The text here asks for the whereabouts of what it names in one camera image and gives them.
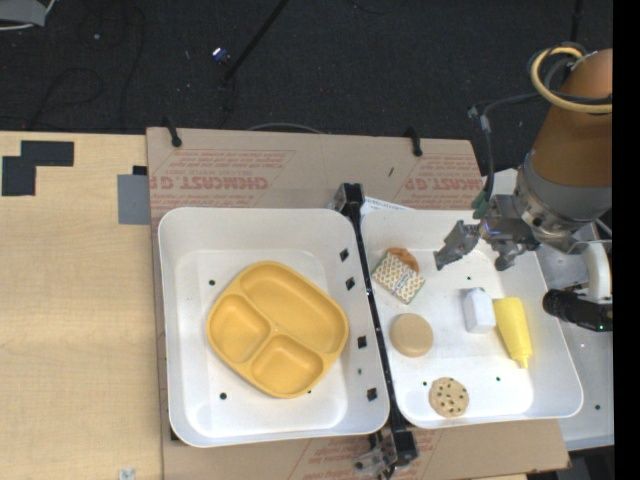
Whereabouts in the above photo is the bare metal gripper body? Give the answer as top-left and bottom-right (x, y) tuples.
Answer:
(478, 193), (592, 250)

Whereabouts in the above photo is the patterned white packet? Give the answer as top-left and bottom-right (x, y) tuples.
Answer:
(371, 250), (427, 305)

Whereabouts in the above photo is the yellow squeeze bottle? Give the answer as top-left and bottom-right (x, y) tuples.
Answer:
(492, 296), (534, 370)

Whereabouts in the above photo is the white plastic tray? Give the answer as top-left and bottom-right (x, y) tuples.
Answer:
(359, 209), (585, 430)
(157, 206), (391, 449)

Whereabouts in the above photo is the beige round biscuit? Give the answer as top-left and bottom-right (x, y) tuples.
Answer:
(389, 312), (435, 358)

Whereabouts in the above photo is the thin black rod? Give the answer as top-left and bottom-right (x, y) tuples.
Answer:
(345, 198), (412, 467)

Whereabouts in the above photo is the chocolate chip cookie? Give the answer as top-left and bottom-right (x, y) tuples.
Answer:
(428, 376), (470, 419)

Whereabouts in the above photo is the brown cardboard board red print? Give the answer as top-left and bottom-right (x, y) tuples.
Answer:
(145, 126), (572, 480)

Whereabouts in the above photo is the yellow divided plate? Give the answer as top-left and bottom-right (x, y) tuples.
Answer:
(205, 260), (350, 400)

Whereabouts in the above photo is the black cylinder on white bracket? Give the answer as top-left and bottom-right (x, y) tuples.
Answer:
(542, 240), (614, 333)

